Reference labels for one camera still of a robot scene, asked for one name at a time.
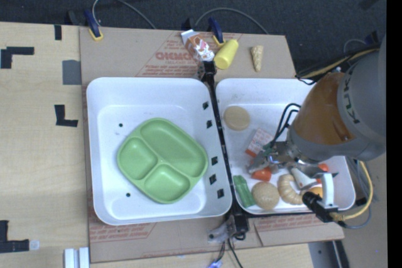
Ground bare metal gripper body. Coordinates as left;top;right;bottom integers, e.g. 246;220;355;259
265;141;303;171

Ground orange carrot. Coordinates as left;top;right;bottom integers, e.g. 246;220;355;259
251;166;273;183

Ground orange and white packet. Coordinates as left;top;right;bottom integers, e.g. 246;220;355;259
244;127;274;158

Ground beige croissant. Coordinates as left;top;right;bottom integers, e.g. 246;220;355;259
277;173;307;206

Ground tan bread roll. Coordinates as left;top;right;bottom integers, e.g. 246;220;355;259
251;180;281;211

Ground green bean pods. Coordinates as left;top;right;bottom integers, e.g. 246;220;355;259
232;174;256;209

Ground tan round biscuit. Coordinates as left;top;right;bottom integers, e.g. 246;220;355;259
222;105;251;132

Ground white plastic tray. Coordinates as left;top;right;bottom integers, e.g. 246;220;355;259
214;77;357;215
85;76;234;227

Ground green divided plate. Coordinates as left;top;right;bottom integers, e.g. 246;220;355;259
116;117;209;205

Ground beige ice cream cone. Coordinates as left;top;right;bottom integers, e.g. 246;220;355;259
250;45;264;73

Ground yellow bottle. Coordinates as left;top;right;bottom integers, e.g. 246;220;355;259
214;38;240;71

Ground white and orange carton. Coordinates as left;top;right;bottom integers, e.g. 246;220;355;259
180;28;215;63

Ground brown cardboard board red print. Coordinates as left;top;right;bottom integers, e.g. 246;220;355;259
79;26;345;264

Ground black cylinder on white bracket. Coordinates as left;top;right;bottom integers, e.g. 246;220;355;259
301;172;340;224

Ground black block with thin wires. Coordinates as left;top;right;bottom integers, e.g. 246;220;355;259
199;60;218;83
230;213;251;240

